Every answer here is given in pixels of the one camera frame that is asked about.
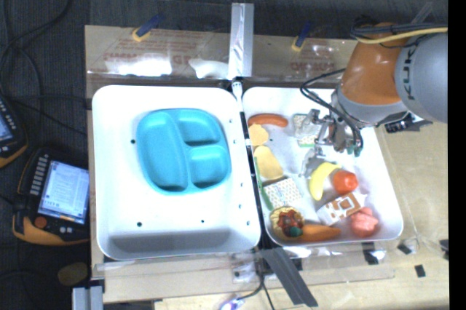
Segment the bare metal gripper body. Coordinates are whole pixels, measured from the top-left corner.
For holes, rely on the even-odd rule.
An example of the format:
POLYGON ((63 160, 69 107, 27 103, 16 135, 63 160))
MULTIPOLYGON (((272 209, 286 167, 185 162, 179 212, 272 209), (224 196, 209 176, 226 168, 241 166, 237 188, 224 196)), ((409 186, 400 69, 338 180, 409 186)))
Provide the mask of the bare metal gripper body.
POLYGON ((320 127, 315 143, 320 146, 332 146, 334 151, 349 155, 360 155, 362 152, 362 135, 360 129, 352 122, 347 122, 340 116, 324 116, 316 119, 320 127))

